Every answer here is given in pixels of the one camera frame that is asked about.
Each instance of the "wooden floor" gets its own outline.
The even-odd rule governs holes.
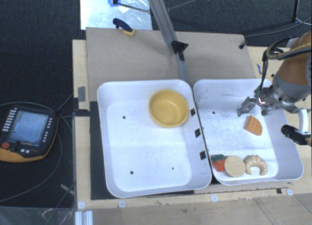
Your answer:
[[[312,194],[93,212],[94,225],[310,225]]]

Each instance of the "black hole in tray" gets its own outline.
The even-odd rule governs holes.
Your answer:
[[[203,159],[205,159],[207,156],[206,156],[206,151],[202,151],[202,152],[200,152],[200,159],[201,160],[203,160]]]
[[[199,136],[200,136],[200,129],[199,129],[199,128],[195,131],[195,136],[196,136],[196,137],[199,137]]]
[[[195,110],[194,110],[194,109],[191,109],[191,116],[193,116],[193,115],[195,115],[195,114],[196,114]]]

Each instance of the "wooden table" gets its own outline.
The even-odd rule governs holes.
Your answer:
[[[144,49],[149,49],[151,43],[152,53],[148,53],[152,56],[162,52],[163,56],[167,56],[165,44],[162,43],[160,33],[156,31],[144,32],[139,31],[133,37],[132,40],[128,40],[129,36],[121,34],[118,30],[99,30],[92,29],[87,30],[87,41],[74,40],[73,41],[73,76],[74,76],[74,96],[78,98],[78,89],[84,89],[85,98],[83,101],[79,101],[79,109],[89,109],[90,100],[95,100],[95,90],[99,83],[103,83],[101,79],[97,81],[97,75],[88,75],[90,71],[90,63],[88,64],[88,57],[94,56],[92,47],[88,46],[87,42],[92,42],[95,47],[112,46],[109,42],[114,42],[116,47],[119,43],[125,43],[124,40],[130,43],[130,47],[123,47],[121,49],[111,49],[109,52],[103,54],[103,59],[112,57],[111,53],[118,52],[120,56],[129,56],[134,51],[131,50],[132,42],[137,37],[141,41],[145,41],[143,46],[135,46],[136,56]],[[243,42],[244,39],[240,35],[222,35],[222,34],[197,34],[197,33],[177,33],[178,38],[182,38],[180,41],[189,42],[189,52],[185,51],[186,66],[188,69],[188,75],[193,84],[198,78],[235,78],[234,73],[237,74],[236,78],[260,78],[257,64],[261,63],[262,53],[265,50],[264,47],[244,47],[238,50],[238,45]],[[233,58],[243,56],[244,58],[236,59],[234,62],[226,62]],[[126,62],[128,66],[138,66],[141,68],[148,66],[140,62],[141,58],[137,58],[138,61],[131,63],[131,60]],[[209,62],[212,72],[209,74],[205,63]],[[164,71],[165,66],[168,64],[160,65],[156,69],[155,74],[152,73],[152,77],[164,77],[177,78],[178,71],[176,65],[171,61],[170,71]],[[108,62],[110,67],[118,71],[120,61]],[[241,71],[235,70],[233,66],[242,68]],[[269,65],[269,71],[267,75],[276,73],[280,62],[271,62]],[[131,75],[127,78],[127,67],[119,67],[120,75],[124,80],[136,80],[140,77],[146,77],[151,72],[142,75]],[[300,107],[311,107],[311,97],[305,102],[298,104]],[[298,127],[298,117],[296,115],[290,115],[286,113],[287,119],[290,125]],[[90,119],[89,117],[75,117],[75,142],[74,142],[74,154],[75,154],[75,166],[77,177],[77,209],[80,211],[93,210],[94,224],[118,224],[118,225],[139,225],[139,224],[308,224],[312,221],[312,179],[311,179],[311,148],[307,146],[298,146],[298,152],[304,165],[304,175],[299,180],[293,181],[280,181],[269,182],[260,184],[244,184],[239,186],[223,186],[216,184],[214,186],[208,186],[207,189],[197,190],[193,195],[182,196],[163,196],[163,197],[136,197],[125,199],[126,207],[120,208],[120,199],[113,200],[91,200],[91,182],[90,182]],[[309,121],[311,124],[311,114],[309,114]],[[287,189],[293,191],[293,195],[287,194]]]

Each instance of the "croissant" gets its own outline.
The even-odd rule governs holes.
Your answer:
[[[261,159],[258,155],[254,156],[248,156],[244,160],[245,165],[246,165],[246,173],[251,175],[252,172],[250,170],[251,167],[259,167],[260,168],[260,175],[264,176],[268,172],[268,166],[266,162]]]

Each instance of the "round beige toy food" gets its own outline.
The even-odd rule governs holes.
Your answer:
[[[259,167],[260,168],[260,175],[264,176],[268,172],[268,166],[266,162],[261,159],[258,155],[254,156],[248,156],[244,160],[245,165],[246,165],[246,173],[251,175],[252,172],[250,170],[251,167]]]
[[[238,156],[228,156],[224,163],[225,171],[232,177],[240,177],[246,171],[245,163]]]

